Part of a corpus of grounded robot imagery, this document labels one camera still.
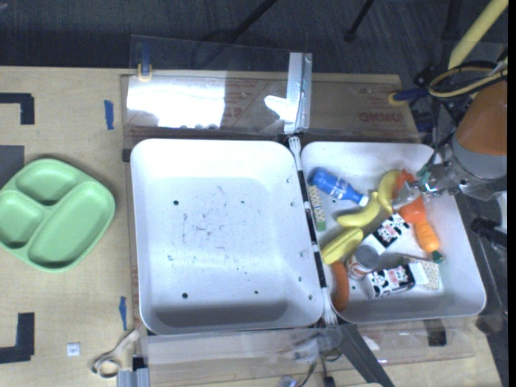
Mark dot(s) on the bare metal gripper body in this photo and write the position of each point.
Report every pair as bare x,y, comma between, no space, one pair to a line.
445,181

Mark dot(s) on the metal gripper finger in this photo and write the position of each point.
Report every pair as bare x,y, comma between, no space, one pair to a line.
408,195

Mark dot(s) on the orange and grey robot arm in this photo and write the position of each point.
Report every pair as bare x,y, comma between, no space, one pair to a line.
483,135

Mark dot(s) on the orange rounded toy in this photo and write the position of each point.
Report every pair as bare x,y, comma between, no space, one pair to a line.
412,212

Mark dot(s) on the yellow banana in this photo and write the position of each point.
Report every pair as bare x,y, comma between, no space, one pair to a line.
386,188
359,216

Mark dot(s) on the cow print carton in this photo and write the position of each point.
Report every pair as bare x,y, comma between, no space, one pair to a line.
391,280
387,232

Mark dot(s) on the orange carrot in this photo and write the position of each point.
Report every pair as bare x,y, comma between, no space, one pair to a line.
427,237

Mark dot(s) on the blue bottle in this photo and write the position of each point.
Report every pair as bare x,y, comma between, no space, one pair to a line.
334,186

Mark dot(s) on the small orange and white can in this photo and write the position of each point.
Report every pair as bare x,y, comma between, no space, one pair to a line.
363,261

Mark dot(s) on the patterned beige box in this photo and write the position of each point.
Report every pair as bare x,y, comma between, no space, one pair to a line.
429,274

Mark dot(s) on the yellow corn cob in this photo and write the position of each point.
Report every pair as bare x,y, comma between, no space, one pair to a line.
342,245

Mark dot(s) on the patterned packet with green end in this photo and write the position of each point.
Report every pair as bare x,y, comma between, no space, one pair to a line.
317,210

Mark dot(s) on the white plastic tray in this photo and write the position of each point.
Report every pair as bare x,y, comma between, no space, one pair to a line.
455,288
225,236

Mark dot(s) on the orange sausage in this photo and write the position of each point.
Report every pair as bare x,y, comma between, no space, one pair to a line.
341,286

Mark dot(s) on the green divided plate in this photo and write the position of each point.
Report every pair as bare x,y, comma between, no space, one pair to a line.
60,220

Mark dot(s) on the small white square block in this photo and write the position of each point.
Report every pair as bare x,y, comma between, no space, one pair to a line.
73,349

